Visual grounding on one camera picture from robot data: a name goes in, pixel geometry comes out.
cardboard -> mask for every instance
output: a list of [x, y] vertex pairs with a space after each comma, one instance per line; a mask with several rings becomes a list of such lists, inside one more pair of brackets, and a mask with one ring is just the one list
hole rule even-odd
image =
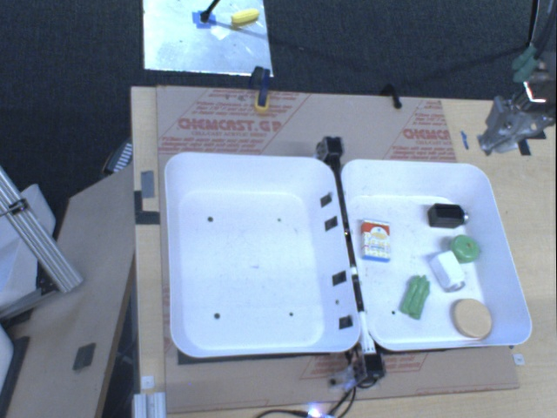
[[[312, 156], [324, 136], [343, 138], [354, 158], [455, 161], [438, 100], [272, 92], [267, 113], [253, 91], [161, 87], [157, 91], [159, 200], [163, 268], [165, 391], [169, 413], [336, 401], [329, 380], [343, 354], [193, 360], [169, 332], [164, 166], [184, 151]], [[507, 347], [388, 354], [386, 377], [360, 399], [517, 388]]]

binder clip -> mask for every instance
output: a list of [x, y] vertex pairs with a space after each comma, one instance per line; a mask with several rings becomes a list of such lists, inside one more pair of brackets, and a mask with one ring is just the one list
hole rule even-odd
[[255, 97], [255, 111], [265, 113], [269, 108], [269, 81], [271, 79], [271, 71], [261, 66], [256, 66], [250, 76], [249, 88], [258, 90]]

beige round object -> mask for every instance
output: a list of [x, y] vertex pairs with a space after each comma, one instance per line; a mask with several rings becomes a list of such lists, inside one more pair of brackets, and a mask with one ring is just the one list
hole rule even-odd
[[460, 333], [475, 339], [485, 338], [493, 324], [487, 307], [475, 299], [458, 300], [454, 304], [453, 323]]

wooden table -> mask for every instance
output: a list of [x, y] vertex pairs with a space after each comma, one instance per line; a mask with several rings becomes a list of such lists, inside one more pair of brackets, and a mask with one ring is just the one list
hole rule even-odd
[[[141, 190], [142, 169], [157, 172], [157, 109], [154, 88], [132, 90], [135, 176], [134, 190]], [[490, 178], [500, 216], [507, 232], [515, 265], [533, 322], [530, 339], [514, 349], [524, 357], [517, 367], [520, 388], [515, 390], [446, 394], [421, 397], [356, 401], [349, 416], [553, 416], [557, 410], [557, 334], [555, 293], [555, 130], [548, 139], [529, 142], [532, 156], [518, 151], [487, 157], [475, 135], [485, 130], [491, 101], [442, 101], [446, 121], [459, 162], [478, 166]], [[468, 135], [469, 149], [460, 140]], [[158, 210], [158, 196], [143, 200], [144, 211]], [[138, 326], [142, 393], [164, 391], [163, 311], [158, 226], [136, 228]], [[170, 415], [254, 416], [263, 409]]]

